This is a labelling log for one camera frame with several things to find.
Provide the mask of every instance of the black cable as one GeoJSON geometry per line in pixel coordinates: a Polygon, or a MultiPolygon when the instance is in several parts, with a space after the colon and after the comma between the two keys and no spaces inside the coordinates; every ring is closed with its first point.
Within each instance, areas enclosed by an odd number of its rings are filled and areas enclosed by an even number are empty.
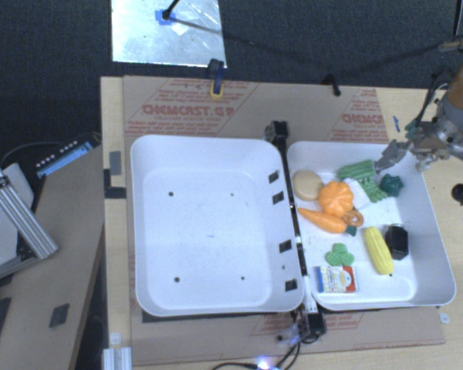
{"type": "Polygon", "coordinates": [[[307,336],[302,340],[302,344],[305,344],[305,345],[314,344],[317,340],[319,340],[318,335],[314,336],[313,338],[311,338],[310,336],[307,336]]]}
{"type": "Polygon", "coordinates": [[[240,363],[240,362],[221,363],[220,365],[215,366],[212,370],[218,370],[219,368],[227,367],[227,366],[243,367],[243,368],[250,368],[251,370],[257,370],[257,365],[254,363],[240,363]]]}
{"type": "Polygon", "coordinates": [[[281,360],[280,360],[278,363],[275,364],[275,367],[281,368],[281,366],[283,366],[283,363],[286,362],[286,359],[288,359],[289,356],[292,354],[292,352],[295,351],[295,348],[296,348],[297,345],[293,345],[293,346],[289,349],[289,351],[286,352],[285,356],[283,356],[283,357],[281,358],[281,360]]]}
{"type": "Polygon", "coordinates": [[[444,75],[447,75],[447,70],[439,73],[438,75],[433,75],[432,76],[432,82],[431,85],[429,86],[429,89],[427,91],[427,95],[425,95],[425,100],[424,100],[424,105],[422,106],[422,109],[418,113],[418,115],[415,117],[415,126],[419,126],[422,118],[424,117],[425,110],[427,109],[428,105],[431,103],[432,99],[434,98],[434,94],[436,90],[442,89],[444,86],[449,84],[449,81],[443,79],[442,77],[444,75]]]}
{"type": "Polygon", "coordinates": [[[0,159],[0,167],[4,167],[5,161],[13,154],[16,153],[20,150],[24,150],[26,148],[36,148],[40,146],[57,146],[60,145],[61,142],[59,141],[40,141],[37,143],[27,143],[27,144],[22,144],[20,146],[17,146],[13,150],[9,150],[1,159],[0,159]]]}
{"type": "Polygon", "coordinates": [[[453,25],[453,36],[454,37],[458,34],[462,12],[463,12],[463,0],[456,0],[455,24],[453,25]]]}
{"type": "Polygon", "coordinates": [[[290,364],[288,366],[286,366],[283,370],[289,370],[296,362],[296,359],[299,357],[299,353],[300,353],[300,345],[301,343],[297,344],[296,345],[296,352],[295,352],[295,356],[293,356],[293,360],[290,362],[290,364]]]}

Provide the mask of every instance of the toy bread roll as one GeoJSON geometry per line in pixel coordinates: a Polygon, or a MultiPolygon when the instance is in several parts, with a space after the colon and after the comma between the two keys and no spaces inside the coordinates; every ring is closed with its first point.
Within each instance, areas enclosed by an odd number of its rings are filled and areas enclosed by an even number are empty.
{"type": "Polygon", "coordinates": [[[293,192],[299,199],[312,201],[319,196],[323,182],[313,171],[300,170],[293,175],[292,185],[293,192]]]}

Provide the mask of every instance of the cardboard sheet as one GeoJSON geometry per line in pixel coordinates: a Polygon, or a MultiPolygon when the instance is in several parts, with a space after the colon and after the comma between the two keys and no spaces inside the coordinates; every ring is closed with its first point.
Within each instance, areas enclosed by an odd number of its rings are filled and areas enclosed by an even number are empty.
{"type": "MultiPolygon", "coordinates": [[[[225,82],[222,99],[209,95],[211,81],[126,77],[123,80],[130,260],[130,312],[134,365],[198,362],[281,355],[276,336],[289,314],[255,314],[167,320],[143,314],[134,294],[130,147],[145,134],[262,138],[273,120],[289,123],[298,140],[388,143],[375,89],[225,82]]],[[[444,343],[435,308],[351,311],[326,315],[328,332],[303,353],[444,343]]]]}

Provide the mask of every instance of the wooden table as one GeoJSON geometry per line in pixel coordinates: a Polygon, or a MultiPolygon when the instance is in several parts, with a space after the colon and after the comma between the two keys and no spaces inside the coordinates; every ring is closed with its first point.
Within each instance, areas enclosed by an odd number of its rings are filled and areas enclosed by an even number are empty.
{"type": "Polygon", "coordinates": [[[11,299],[0,370],[75,368],[103,252],[101,167],[98,147],[46,178],[35,215],[59,250],[0,287],[0,299],[11,299]],[[50,328],[53,310],[65,304],[65,323],[50,328]]]}
{"type": "MultiPolygon", "coordinates": [[[[389,137],[403,139],[393,125],[393,116],[410,122],[421,108],[425,90],[377,89],[377,98],[387,125],[389,137]]],[[[102,79],[103,113],[103,167],[110,168],[110,153],[124,149],[123,144],[123,81],[121,78],[102,79]]],[[[111,177],[113,187],[125,187],[124,154],[120,155],[122,169],[111,177]]],[[[463,207],[451,199],[451,188],[463,183],[463,162],[439,161],[424,173],[428,193],[434,206],[444,245],[448,252],[457,285],[456,298],[440,312],[446,313],[450,323],[443,325],[444,345],[408,347],[402,349],[376,349],[300,355],[294,369],[365,369],[407,368],[463,368],[463,207]]],[[[125,202],[108,199],[105,202],[106,223],[106,273],[108,283],[109,332],[120,333],[120,341],[112,347],[130,346],[130,304],[127,256],[127,214],[125,202]]],[[[137,367],[138,370],[202,370],[219,362],[200,362],[173,365],[137,367]]]]}

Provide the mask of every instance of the black clip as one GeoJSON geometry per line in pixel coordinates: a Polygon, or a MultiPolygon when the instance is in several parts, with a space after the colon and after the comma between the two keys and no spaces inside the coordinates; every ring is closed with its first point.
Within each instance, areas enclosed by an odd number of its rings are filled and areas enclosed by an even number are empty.
{"type": "Polygon", "coordinates": [[[127,189],[124,187],[111,186],[110,169],[103,170],[103,181],[105,186],[105,199],[126,199],[127,189]]]}
{"type": "Polygon", "coordinates": [[[223,96],[223,73],[225,62],[217,59],[211,59],[206,69],[205,78],[212,79],[211,97],[219,99],[223,96]]]}
{"type": "Polygon", "coordinates": [[[334,78],[333,74],[328,74],[327,76],[325,76],[323,81],[321,82],[321,85],[331,85],[333,87],[334,96],[341,96],[341,91],[338,86],[338,82],[336,82],[336,79],[334,78]]]}

